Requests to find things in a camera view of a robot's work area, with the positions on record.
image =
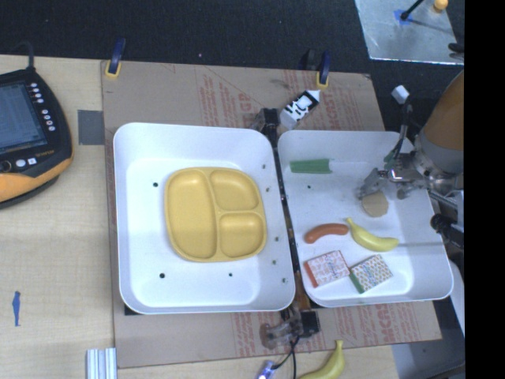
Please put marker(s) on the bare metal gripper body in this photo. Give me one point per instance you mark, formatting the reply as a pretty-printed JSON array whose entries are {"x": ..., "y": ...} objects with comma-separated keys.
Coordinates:
[{"x": 410, "y": 170}]

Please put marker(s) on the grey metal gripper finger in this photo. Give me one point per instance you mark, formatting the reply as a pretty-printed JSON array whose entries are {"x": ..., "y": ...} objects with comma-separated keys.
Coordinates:
[
  {"x": 372, "y": 184},
  {"x": 406, "y": 191}
]

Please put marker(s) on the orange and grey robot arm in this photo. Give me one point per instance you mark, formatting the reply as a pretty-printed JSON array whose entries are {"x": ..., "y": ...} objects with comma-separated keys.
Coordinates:
[{"x": 446, "y": 121}]

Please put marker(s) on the brown round biscuit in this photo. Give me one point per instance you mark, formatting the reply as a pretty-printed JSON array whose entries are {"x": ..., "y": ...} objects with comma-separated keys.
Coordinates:
[{"x": 375, "y": 205}]

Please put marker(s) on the yellow banana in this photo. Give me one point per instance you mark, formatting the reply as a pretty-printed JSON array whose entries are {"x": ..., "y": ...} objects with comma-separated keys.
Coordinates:
[
  {"x": 372, "y": 241},
  {"x": 329, "y": 365}
]

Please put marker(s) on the green celery stick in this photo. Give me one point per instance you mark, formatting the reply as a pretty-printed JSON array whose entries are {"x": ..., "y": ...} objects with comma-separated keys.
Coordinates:
[{"x": 309, "y": 166}]

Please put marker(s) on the orange sausage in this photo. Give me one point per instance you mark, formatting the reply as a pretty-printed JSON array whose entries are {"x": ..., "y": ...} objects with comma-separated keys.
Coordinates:
[{"x": 325, "y": 232}]

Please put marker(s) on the white plastic tray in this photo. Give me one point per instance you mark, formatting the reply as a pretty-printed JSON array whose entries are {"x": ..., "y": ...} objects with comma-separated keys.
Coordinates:
[
  {"x": 418, "y": 259},
  {"x": 142, "y": 211}
]

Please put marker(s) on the green patterned packet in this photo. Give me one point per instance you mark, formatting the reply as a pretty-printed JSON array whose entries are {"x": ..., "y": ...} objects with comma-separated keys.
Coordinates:
[{"x": 371, "y": 274}]

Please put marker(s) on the orange patterned packet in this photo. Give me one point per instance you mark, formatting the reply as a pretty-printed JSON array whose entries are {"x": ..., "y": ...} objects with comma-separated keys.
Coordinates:
[{"x": 326, "y": 269}]

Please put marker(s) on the black and white milk carton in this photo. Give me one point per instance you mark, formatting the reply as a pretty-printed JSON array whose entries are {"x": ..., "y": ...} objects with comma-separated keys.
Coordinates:
[{"x": 300, "y": 107}]

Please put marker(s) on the yellow divided plate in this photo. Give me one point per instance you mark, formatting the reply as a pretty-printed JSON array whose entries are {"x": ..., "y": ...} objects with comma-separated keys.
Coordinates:
[{"x": 189, "y": 211}]

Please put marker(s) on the brown cardboard board red print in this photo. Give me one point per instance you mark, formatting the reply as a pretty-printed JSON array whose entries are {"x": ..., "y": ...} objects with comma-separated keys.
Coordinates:
[{"x": 158, "y": 93}]

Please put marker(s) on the black cylinder on white bracket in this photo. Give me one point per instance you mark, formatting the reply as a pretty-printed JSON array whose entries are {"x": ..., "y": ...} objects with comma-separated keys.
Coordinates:
[{"x": 447, "y": 225}]

